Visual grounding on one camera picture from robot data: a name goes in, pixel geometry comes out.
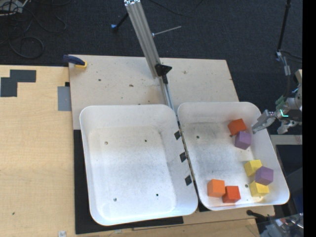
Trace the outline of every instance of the wooden table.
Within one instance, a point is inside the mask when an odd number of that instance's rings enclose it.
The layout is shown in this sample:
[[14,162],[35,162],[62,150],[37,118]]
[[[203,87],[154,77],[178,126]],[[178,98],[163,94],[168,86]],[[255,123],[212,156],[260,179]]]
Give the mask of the wooden table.
[[[115,57],[90,57],[96,60]],[[145,58],[131,58],[145,64]],[[183,101],[178,84],[180,77],[193,75],[193,71],[207,63],[211,87],[215,82],[229,84],[230,98],[238,101],[226,61],[192,61],[161,59],[172,66],[170,90],[174,104]],[[0,229],[6,237],[57,237],[66,231],[67,237],[119,236],[259,236],[254,217],[246,210],[252,209],[264,216],[274,215],[273,206],[256,206],[223,211],[199,212],[184,216],[184,224],[123,229],[90,234],[75,233],[74,203],[74,138],[76,125],[71,111],[58,110],[57,88],[71,81],[69,67],[0,66],[0,78],[10,77],[10,70],[35,70],[36,82],[18,82],[16,97],[0,97]],[[226,101],[221,92],[209,92],[207,98]],[[78,113],[79,104],[72,104]]]

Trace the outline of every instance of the green light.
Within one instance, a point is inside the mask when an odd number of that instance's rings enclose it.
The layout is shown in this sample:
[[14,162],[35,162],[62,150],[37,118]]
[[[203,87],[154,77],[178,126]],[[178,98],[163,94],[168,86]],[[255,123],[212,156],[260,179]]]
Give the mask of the green light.
[[280,109],[280,112],[281,112],[282,117],[288,117],[288,115],[283,114],[283,111],[281,109]]

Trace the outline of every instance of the aluminum extrusion bar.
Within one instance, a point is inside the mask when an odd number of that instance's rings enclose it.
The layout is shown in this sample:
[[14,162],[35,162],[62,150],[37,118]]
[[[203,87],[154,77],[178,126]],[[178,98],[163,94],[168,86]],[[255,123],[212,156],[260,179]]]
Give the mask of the aluminum extrusion bar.
[[[142,4],[140,0],[124,0],[124,4],[147,60],[148,66],[152,72],[153,78],[155,79],[159,77],[155,65],[161,63]],[[168,83],[164,83],[162,77],[159,77],[159,82],[166,100],[166,104],[174,110]]]

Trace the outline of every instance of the tripod leg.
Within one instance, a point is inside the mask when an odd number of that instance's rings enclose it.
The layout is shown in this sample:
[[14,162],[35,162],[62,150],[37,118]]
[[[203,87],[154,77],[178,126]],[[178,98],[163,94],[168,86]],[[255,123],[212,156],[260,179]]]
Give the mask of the tripod leg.
[[282,41],[283,41],[283,35],[284,35],[284,30],[285,30],[285,24],[286,24],[286,20],[287,20],[287,15],[288,15],[288,10],[291,7],[291,0],[287,0],[286,1],[286,5],[285,5],[285,12],[284,12],[284,18],[283,18],[283,24],[282,24],[282,29],[281,29],[281,34],[280,34],[280,38],[278,41],[278,45],[277,45],[277,52],[281,49],[281,45],[282,45]]
[[116,33],[119,30],[119,27],[121,26],[121,24],[125,21],[127,17],[128,17],[128,13],[126,13],[124,17],[122,17],[122,19],[119,21],[117,25],[113,25],[113,24],[111,25],[111,28],[114,33]]

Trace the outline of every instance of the black bracket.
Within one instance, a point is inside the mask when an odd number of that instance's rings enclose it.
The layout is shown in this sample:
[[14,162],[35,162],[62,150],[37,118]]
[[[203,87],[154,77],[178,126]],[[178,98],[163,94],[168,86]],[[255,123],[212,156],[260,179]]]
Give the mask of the black bracket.
[[163,65],[163,64],[156,64],[155,69],[156,69],[157,75],[159,77],[162,77],[163,82],[168,83],[168,79],[166,75],[172,69],[172,67]]

